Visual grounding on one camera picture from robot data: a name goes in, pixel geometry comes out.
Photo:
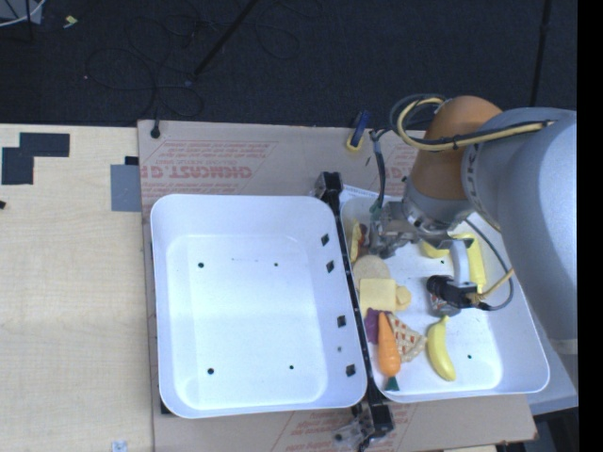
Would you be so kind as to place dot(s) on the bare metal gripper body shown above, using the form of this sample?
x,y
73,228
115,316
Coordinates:
x,y
400,226

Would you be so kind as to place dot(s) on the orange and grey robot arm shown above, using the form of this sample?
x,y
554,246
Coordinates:
x,y
527,196

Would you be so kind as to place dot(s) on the small yellow curved piece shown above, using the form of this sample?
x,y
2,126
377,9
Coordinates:
x,y
433,251

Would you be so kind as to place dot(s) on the yellow and red burger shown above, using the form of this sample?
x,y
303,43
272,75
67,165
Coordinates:
x,y
356,240

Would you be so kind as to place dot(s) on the beige round biscuit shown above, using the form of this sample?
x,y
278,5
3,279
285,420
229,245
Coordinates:
x,y
369,267

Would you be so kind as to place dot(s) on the pale yellow square block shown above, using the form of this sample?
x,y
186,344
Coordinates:
x,y
377,293

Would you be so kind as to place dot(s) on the small pale yellow lump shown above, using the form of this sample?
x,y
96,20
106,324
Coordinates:
x,y
403,297

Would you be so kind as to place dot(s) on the thin black rod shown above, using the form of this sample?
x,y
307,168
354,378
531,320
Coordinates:
x,y
357,299

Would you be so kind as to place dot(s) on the tan lattice pie slice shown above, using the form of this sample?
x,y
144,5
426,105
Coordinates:
x,y
409,342

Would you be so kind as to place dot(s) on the brown cardboard board red print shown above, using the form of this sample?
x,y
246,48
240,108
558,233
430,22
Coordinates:
x,y
292,167

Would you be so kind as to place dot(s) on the orange carrot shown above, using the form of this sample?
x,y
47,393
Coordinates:
x,y
388,351

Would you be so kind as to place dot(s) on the yellow banana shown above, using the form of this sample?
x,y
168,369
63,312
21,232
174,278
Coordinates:
x,y
439,349

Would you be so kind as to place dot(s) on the white plastic tray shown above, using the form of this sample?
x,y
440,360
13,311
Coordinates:
x,y
476,351
254,327

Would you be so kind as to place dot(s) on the black cylinder on white bracket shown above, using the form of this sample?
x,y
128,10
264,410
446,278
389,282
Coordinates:
x,y
450,289

